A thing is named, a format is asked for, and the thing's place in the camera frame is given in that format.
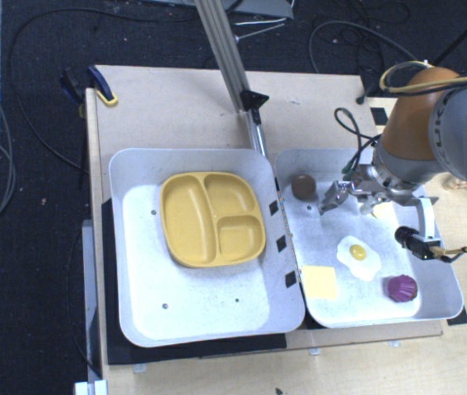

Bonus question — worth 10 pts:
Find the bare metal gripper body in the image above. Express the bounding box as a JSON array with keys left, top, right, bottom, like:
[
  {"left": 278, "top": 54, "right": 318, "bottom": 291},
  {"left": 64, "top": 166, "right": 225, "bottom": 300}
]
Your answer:
[{"left": 348, "top": 163, "right": 419, "bottom": 206}]

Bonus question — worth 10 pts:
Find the small yellow cheese slice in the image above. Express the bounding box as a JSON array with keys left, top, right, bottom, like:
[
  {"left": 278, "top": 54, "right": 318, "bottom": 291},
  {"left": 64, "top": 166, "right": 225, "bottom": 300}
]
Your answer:
[{"left": 371, "top": 202, "right": 397, "bottom": 221}]

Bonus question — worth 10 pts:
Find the brown round biscuit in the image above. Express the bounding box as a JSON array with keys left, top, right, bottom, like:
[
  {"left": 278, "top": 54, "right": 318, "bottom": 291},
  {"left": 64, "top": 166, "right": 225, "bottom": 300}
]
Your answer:
[{"left": 291, "top": 174, "right": 317, "bottom": 201}]

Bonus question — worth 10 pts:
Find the white and yellow fried egg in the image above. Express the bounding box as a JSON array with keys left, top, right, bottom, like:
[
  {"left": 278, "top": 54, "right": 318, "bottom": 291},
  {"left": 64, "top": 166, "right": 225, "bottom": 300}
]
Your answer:
[{"left": 336, "top": 235, "right": 383, "bottom": 283}]

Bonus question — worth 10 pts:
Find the large yellow cheese slice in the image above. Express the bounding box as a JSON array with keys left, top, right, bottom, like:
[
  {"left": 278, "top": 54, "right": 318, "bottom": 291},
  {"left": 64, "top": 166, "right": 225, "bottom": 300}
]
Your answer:
[{"left": 301, "top": 265, "right": 338, "bottom": 301}]

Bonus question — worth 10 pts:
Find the white plastic tray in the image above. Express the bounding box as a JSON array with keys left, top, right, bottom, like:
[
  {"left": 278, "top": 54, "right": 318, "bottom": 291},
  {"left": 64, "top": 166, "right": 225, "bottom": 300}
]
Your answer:
[
  {"left": 274, "top": 148, "right": 465, "bottom": 329},
  {"left": 108, "top": 147, "right": 306, "bottom": 348}
]

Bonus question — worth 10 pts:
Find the yellow divided plate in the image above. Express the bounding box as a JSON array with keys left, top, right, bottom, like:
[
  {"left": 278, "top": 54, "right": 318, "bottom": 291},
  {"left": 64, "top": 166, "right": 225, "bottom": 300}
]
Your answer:
[{"left": 159, "top": 171, "right": 268, "bottom": 269}]

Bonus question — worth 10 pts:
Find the pale wood board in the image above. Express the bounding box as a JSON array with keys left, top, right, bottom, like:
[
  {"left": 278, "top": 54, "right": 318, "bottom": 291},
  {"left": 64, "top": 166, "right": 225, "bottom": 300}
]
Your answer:
[{"left": 92, "top": 64, "right": 444, "bottom": 351}]

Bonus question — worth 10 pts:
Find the black cylinder on white bracket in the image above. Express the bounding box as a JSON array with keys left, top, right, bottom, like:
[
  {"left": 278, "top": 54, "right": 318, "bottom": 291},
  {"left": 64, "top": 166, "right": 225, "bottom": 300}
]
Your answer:
[{"left": 394, "top": 196, "right": 444, "bottom": 262}]

